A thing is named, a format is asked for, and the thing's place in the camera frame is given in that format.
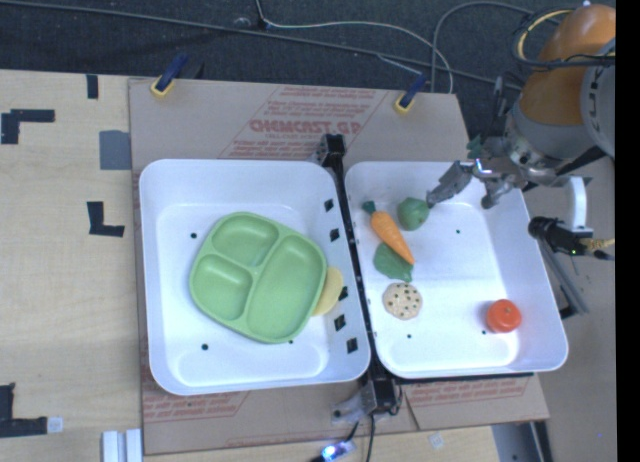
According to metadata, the pale yellow round slice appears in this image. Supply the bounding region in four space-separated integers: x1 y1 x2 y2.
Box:
310 265 345 318

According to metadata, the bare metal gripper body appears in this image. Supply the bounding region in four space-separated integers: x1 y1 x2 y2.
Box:
470 136 560 191

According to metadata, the beige chip biscuit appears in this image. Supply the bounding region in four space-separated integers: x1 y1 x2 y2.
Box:
382 282 424 321

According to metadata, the white plastic tray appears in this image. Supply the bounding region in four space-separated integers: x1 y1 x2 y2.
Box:
138 158 372 396
344 160 570 380

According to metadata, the orange carrot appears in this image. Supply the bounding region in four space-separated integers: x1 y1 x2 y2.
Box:
361 199 416 266

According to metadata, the black block with wires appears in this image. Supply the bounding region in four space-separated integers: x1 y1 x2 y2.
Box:
330 374 404 424

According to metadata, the orange tomato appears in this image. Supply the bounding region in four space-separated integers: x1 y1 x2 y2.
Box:
485 298 523 334

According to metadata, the brown cardboard board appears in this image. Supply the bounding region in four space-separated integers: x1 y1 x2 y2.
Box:
127 77 550 455

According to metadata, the black cylinder on white bracket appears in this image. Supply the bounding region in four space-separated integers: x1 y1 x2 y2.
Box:
527 175 596 256

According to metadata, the green pepper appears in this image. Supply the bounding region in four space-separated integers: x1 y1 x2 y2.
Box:
396 196 431 232

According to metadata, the green divided plate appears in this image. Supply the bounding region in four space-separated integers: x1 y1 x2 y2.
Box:
188 211 329 345

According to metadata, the green leaf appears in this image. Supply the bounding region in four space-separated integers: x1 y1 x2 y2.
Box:
373 242 415 284

